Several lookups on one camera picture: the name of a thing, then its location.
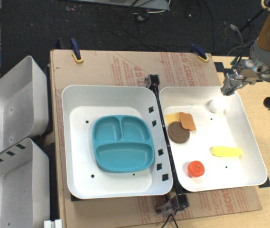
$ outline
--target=blue clamp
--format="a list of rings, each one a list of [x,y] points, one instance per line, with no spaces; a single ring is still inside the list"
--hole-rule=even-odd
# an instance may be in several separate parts
[[[76,63],[82,63],[83,58],[82,58],[82,56],[80,54],[80,49],[79,49],[78,43],[75,40],[75,38],[70,39],[70,44],[72,45],[72,48],[73,48],[73,51],[74,51],[74,53],[73,53],[74,60],[76,61]]]
[[[198,55],[198,59],[200,59],[203,62],[207,62],[209,58],[206,56],[205,52],[197,45],[192,44],[191,45],[191,52],[194,52]]]

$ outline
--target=brown cookie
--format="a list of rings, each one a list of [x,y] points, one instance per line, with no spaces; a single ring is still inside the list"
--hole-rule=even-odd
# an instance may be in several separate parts
[[[190,137],[190,131],[184,129],[181,122],[173,122],[168,126],[168,136],[175,143],[185,143]]]
[[[180,118],[181,125],[183,128],[191,130],[191,131],[196,131],[196,126],[195,126],[195,123],[191,114],[180,112],[179,118]]]

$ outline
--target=orange cracker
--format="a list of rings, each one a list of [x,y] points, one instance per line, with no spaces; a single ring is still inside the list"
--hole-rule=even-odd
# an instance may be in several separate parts
[[[196,126],[195,126],[195,123],[191,114],[179,112],[179,119],[181,121],[183,128],[189,129],[191,131],[196,130]]]

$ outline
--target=blue divided plate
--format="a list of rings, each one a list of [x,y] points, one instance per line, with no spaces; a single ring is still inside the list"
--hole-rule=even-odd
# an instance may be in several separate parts
[[[141,171],[155,159],[148,126],[130,115],[99,118],[93,126],[93,150],[99,167],[109,172]]]

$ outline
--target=cardboard sheet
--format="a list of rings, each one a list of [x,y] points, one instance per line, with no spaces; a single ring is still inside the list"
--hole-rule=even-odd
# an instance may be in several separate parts
[[[62,174],[58,182],[59,209],[64,227],[117,228],[163,222],[165,217],[156,214],[156,207],[165,203],[164,197],[72,201],[66,181],[61,94],[69,85],[142,86],[149,74],[159,75],[161,88],[220,86],[212,57],[204,63],[192,53],[81,51],[81,54],[84,62],[77,64],[71,50],[51,51],[57,114],[54,128],[59,140],[57,165],[62,167],[58,172]],[[177,220],[261,209],[255,187],[189,193],[187,197],[190,207],[178,212]]]

